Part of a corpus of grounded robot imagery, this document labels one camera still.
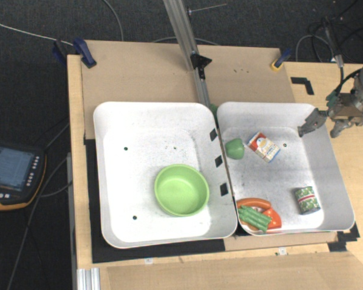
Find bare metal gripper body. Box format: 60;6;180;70
327;82;363;126

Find white orange blue carton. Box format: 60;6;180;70
246;131;281;164

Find white plastic tray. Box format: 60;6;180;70
93;101;238;250
216;101;356;237

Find green and white can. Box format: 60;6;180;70
294;185;322;216

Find green toy pepper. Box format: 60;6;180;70
224;137;246;161

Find green toy asparagus bundle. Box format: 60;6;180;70
237;205;273;233

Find green bowl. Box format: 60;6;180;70
154;163;211;218

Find brown cardboard board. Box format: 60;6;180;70
80;39;338;251

